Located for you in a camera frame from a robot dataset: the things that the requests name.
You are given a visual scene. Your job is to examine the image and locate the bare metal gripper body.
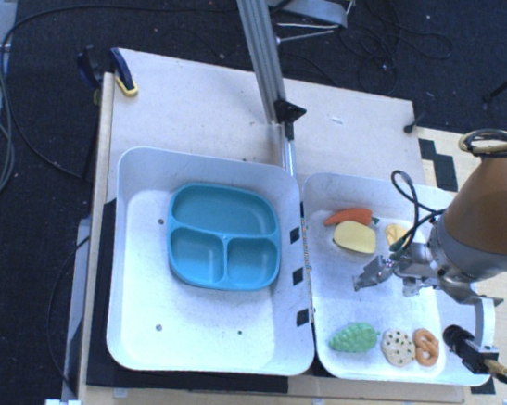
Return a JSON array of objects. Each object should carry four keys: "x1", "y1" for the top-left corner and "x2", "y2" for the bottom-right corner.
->
[{"x1": 387, "y1": 238, "x2": 487, "y2": 307}]

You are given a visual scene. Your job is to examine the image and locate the white plastic tray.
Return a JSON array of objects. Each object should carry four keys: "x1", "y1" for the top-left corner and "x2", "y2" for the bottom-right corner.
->
[
  {"x1": 276, "y1": 168, "x2": 507, "y2": 400},
  {"x1": 89, "y1": 142, "x2": 341, "y2": 396}
]

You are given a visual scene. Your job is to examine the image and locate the yellow oval slice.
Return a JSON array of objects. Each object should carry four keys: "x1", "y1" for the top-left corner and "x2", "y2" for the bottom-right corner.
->
[{"x1": 330, "y1": 218, "x2": 381, "y2": 256}]

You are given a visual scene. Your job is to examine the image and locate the small yellow wedge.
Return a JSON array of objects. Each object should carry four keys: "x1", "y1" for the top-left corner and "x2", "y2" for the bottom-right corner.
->
[{"x1": 381, "y1": 221, "x2": 413, "y2": 250}]

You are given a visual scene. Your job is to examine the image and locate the orange carrot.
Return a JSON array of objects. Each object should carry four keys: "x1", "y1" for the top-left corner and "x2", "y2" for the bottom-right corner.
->
[{"x1": 323, "y1": 203, "x2": 382, "y2": 234}]

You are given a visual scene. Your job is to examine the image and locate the beige dotted biscuit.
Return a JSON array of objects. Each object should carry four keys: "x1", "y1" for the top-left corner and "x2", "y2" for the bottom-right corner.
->
[{"x1": 377, "y1": 326, "x2": 420, "y2": 370}]

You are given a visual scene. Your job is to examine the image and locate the thin black and white rod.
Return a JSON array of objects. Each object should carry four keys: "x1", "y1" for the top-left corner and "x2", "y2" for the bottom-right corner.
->
[{"x1": 257, "y1": 135, "x2": 340, "y2": 331}]

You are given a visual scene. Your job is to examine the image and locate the green grapes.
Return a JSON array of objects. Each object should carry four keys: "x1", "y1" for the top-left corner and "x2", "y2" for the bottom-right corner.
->
[{"x1": 326, "y1": 317, "x2": 382, "y2": 359}]

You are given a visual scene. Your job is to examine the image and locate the orange pretzel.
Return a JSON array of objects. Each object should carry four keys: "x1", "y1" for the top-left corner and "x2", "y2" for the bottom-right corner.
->
[{"x1": 408, "y1": 326, "x2": 444, "y2": 370}]

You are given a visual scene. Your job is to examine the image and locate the blue divided plate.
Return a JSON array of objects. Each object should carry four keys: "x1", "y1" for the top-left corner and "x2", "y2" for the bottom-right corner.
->
[{"x1": 158, "y1": 178, "x2": 292, "y2": 299}]

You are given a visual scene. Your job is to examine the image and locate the pale wood board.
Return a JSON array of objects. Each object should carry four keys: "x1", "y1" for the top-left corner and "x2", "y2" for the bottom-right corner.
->
[{"x1": 70, "y1": 46, "x2": 507, "y2": 405}]

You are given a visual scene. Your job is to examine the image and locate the black cylinder on white bracket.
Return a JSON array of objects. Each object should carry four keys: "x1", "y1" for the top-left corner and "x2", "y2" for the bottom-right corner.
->
[{"x1": 437, "y1": 289, "x2": 507, "y2": 378}]

